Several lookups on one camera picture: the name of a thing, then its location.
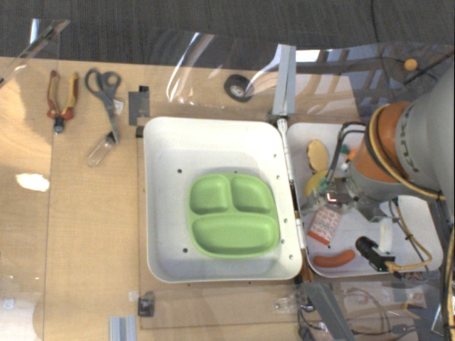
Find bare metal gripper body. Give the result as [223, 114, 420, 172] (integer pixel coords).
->
[318, 176, 389, 224]

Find yellow banana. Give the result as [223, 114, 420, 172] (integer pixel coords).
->
[304, 169, 330, 198]

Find orange and white packet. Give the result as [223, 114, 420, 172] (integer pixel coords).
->
[306, 205, 342, 246]

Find white plastic tray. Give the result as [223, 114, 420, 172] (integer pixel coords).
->
[285, 121, 445, 279]
[142, 116, 304, 284]

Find red sausage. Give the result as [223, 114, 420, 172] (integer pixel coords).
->
[312, 249, 357, 269]

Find green divided plate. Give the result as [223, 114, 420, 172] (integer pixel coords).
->
[187, 173, 282, 260]

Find black tape roll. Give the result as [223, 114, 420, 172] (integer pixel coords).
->
[223, 73, 255, 104]

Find small clear plastic bottle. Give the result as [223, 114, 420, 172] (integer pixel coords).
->
[85, 131, 117, 168]

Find grey scissors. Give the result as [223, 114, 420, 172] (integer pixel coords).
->
[84, 67, 123, 145]

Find red and yellow pliers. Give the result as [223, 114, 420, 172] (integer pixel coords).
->
[46, 70, 80, 136]

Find black cylinder on white bracket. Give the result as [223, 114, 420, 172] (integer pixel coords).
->
[355, 218, 397, 273]

